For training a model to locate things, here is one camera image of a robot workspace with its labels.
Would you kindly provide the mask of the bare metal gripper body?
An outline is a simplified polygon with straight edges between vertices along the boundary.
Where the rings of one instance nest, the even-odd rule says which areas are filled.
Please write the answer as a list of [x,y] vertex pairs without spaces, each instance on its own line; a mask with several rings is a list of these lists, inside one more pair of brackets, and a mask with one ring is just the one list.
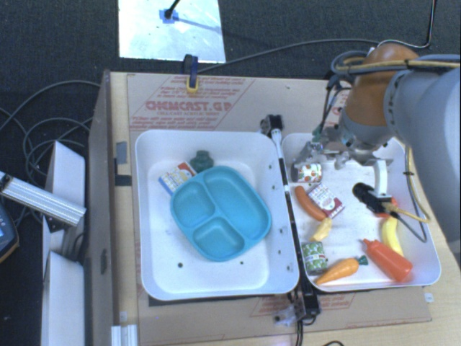
[[320,145],[323,154],[338,156],[339,159],[353,159],[364,164],[363,142],[346,126],[318,126],[312,136],[312,142]]

